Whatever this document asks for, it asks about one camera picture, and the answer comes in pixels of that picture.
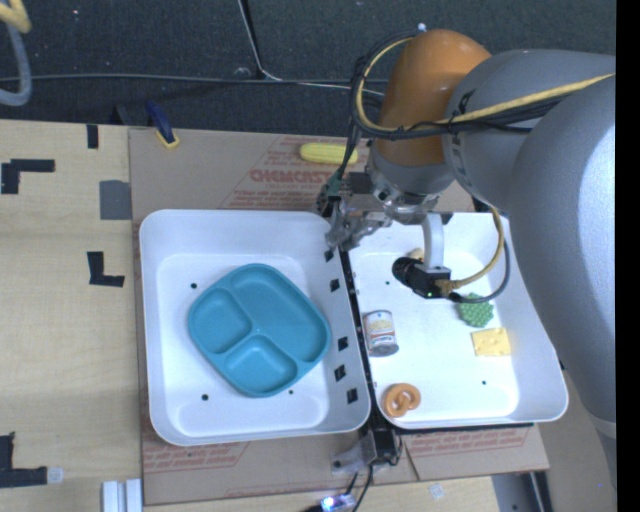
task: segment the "cardboard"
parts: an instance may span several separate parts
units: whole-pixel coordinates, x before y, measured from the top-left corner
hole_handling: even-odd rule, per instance
[[[351,474],[333,474],[332,457],[358,441],[358,432],[183,448],[162,441],[149,421],[138,230],[165,209],[314,210],[335,166],[299,157],[305,142],[344,139],[278,134],[177,130],[178,147],[162,146],[152,128],[129,131],[136,325],[141,390],[142,461],[146,505],[299,491],[331,494]],[[350,170],[362,171],[363,142]],[[472,211],[457,185],[439,211]],[[382,468],[373,484],[491,475],[548,468],[537,426],[404,435],[397,466]],[[357,485],[366,478],[362,472]]]

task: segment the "blue divided dish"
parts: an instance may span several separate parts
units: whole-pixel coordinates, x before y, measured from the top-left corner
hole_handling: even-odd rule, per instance
[[[238,391],[280,393],[329,350],[329,324],[300,289],[269,265],[245,265],[209,287],[189,311],[189,333]]]

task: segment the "can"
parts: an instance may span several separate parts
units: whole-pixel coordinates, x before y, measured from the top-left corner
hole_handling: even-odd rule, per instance
[[[367,350],[371,357],[390,356],[400,347],[390,311],[372,311],[363,317]]]

